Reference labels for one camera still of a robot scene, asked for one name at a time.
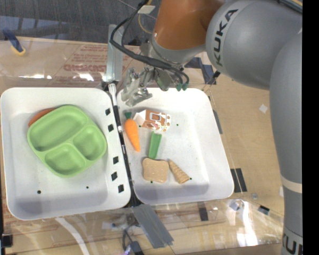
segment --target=green plate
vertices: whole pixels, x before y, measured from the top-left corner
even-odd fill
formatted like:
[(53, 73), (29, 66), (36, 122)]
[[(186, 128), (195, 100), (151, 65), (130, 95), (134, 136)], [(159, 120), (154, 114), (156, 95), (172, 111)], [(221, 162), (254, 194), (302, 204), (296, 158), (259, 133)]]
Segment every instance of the green plate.
[(39, 159), (61, 177), (83, 172), (107, 149), (100, 128), (73, 105), (59, 107), (34, 122), (27, 139)]

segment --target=orange carrot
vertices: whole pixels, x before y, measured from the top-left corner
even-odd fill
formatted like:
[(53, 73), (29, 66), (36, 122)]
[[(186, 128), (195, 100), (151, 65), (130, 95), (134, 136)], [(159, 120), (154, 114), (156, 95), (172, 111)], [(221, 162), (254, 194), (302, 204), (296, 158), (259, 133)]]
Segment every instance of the orange carrot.
[(130, 142), (137, 152), (140, 152), (140, 144), (139, 144), (139, 136), (138, 136), (138, 125), (137, 123), (131, 119), (131, 113), (125, 113), (127, 118), (124, 127), (125, 132), (128, 135)]

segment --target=toy bread slice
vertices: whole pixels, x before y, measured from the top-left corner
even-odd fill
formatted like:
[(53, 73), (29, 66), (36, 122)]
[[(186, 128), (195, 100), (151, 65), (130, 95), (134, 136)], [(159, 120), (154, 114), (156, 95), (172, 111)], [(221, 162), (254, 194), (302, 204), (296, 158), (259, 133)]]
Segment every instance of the toy bread slice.
[(178, 183), (182, 184), (190, 180), (190, 177), (184, 171), (182, 171), (182, 169), (179, 168), (177, 164), (174, 163), (172, 160), (169, 160), (169, 167)]
[(165, 160), (145, 158), (142, 162), (143, 178), (147, 181), (166, 182), (169, 164)]

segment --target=toy ice cream cone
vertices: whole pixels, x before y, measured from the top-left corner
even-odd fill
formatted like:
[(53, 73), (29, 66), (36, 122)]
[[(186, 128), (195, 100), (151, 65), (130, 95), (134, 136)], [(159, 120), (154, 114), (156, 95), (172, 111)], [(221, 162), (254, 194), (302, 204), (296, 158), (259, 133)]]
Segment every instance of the toy ice cream cone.
[(190, 177), (181, 168), (179, 168), (176, 163), (171, 160), (169, 160), (169, 167), (178, 183), (182, 184), (190, 180)]

